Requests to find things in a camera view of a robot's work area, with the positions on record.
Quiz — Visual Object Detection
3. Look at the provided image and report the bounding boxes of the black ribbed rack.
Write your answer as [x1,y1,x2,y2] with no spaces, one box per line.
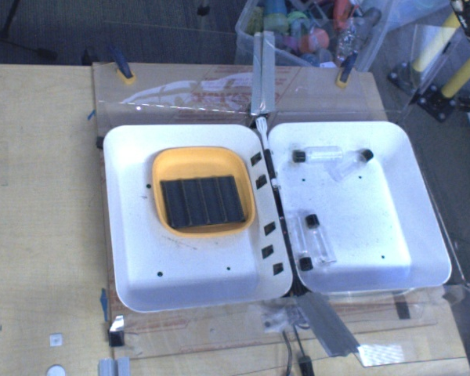
[159,175,248,230]

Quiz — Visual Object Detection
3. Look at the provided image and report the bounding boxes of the yellow bowl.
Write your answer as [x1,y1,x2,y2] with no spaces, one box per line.
[151,146,257,238]

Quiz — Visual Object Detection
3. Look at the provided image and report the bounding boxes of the white plastic tray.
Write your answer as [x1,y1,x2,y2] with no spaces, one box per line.
[102,123,295,314]
[266,120,453,295]

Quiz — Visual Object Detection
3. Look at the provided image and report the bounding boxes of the clear plastic storage bin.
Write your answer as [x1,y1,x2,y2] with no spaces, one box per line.
[233,0,401,74]

